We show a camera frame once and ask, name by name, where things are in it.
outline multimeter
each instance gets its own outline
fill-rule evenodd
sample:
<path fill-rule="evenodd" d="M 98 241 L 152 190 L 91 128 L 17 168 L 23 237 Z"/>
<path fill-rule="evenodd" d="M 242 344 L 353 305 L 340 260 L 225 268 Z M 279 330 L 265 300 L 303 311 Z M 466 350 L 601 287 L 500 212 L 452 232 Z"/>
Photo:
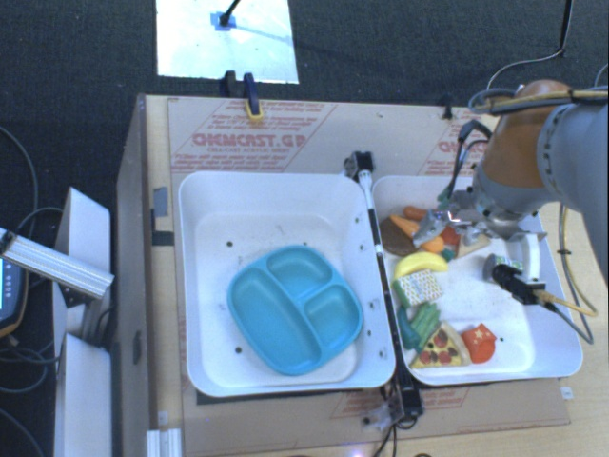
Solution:
<path fill-rule="evenodd" d="M 9 335 L 21 323 L 26 309 L 28 289 L 26 272 L 0 257 L 0 338 Z"/>

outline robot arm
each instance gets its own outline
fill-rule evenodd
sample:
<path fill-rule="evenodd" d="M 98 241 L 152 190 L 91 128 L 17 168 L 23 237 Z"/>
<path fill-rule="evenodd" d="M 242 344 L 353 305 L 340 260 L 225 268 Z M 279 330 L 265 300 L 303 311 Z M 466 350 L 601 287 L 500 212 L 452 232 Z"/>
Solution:
<path fill-rule="evenodd" d="M 531 83 L 517 98 L 566 91 L 549 80 Z M 582 214 L 607 281 L 607 104 L 585 102 L 523 109 L 504 115 L 476 169 L 472 187 L 449 192 L 430 210 L 415 244 L 452 225 L 473 242 L 480 233 L 509 239 L 542 205 L 563 202 Z"/>

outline white tray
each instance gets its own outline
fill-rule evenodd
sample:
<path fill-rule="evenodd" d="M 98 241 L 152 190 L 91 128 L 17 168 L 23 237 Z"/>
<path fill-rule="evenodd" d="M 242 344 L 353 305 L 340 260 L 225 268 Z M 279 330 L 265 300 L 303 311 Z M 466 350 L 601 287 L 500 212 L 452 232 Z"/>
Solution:
<path fill-rule="evenodd" d="M 184 276 L 187 370 L 211 396 L 378 387 L 395 354 L 360 187 L 340 175 L 197 172 L 178 193 L 176 257 Z M 353 344 L 301 376 L 269 368 L 248 345 L 226 304 L 231 279 L 268 252 L 294 244 L 319 251 L 363 309 Z"/>
<path fill-rule="evenodd" d="M 379 222 L 392 213 L 402 214 L 406 205 L 435 208 L 436 197 L 448 182 L 449 178 L 438 176 L 385 176 L 373 191 Z M 457 189 L 464 189 L 469 184 L 471 180 L 461 179 Z M 528 217 L 521 226 L 543 232 L 539 217 Z M 575 331 L 556 314 L 539 306 L 521 305 L 510 293 L 482 279 L 482 266 L 489 254 L 514 258 L 516 246 L 509 244 L 501 239 L 492 240 L 489 247 L 451 261 L 448 272 L 434 273 L 444 292 L 437 300 L 441 320 L 450 323 L 458 332 L 484 323 L 498 337 L 493 358 L 484 364 L 459 368 L 411 369 L 420 381 L 433 386 L 474 384 L 566 377 L 579 370 L 582 352 Z M 398 259 L 386 254 L 389 277 Z M 546 283 L 548 291 L 564 298 L 546 240 L 540 242 L 540 280 Z M 396 308 L 400 305 L 397 297 L 394 305 Z M 414 350 L 405 351 L 406 363 L 415 355 Z"/>

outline brown cookie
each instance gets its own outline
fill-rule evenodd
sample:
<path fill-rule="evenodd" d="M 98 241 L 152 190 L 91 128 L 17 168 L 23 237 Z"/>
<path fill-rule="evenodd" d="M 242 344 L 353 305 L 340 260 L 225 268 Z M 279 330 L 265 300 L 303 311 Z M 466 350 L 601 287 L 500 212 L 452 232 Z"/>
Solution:
<path fill-rule="evenodd" d="M 379 228 L 381 229 L 381 241 L 387 252 L 405 257 L 417 251 L 412 240 L 390 218 L 385 218 Z"/>

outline toy pizza slice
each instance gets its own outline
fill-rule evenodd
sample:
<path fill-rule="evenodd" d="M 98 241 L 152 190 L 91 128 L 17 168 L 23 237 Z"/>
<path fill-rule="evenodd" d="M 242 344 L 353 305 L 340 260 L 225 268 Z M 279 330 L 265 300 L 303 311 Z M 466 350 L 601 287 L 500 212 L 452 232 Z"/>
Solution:
<path fill-rule="evenodd" d="M 411 368 L 442 368 L 471 364 L 469 352 L 457 331 L 442 322 L 431 334 L 421 353 L 410 363 Z"/>

